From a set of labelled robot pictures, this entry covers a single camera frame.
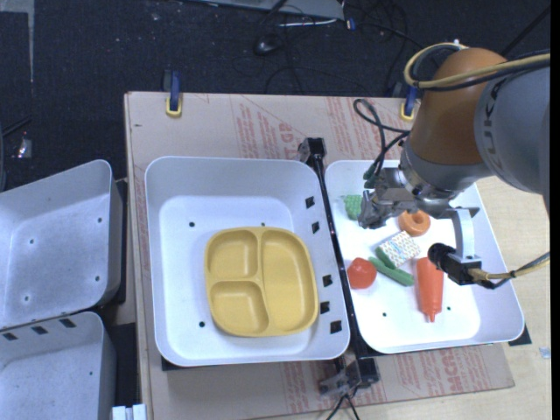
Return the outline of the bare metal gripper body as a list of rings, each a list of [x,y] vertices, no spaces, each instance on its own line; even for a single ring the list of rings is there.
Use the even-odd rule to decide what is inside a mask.
[[[454,191],[436,188],[399,167],[383,168],[373,177],[371,204],[378,214],[418,210],[441,214],[455,198]]]

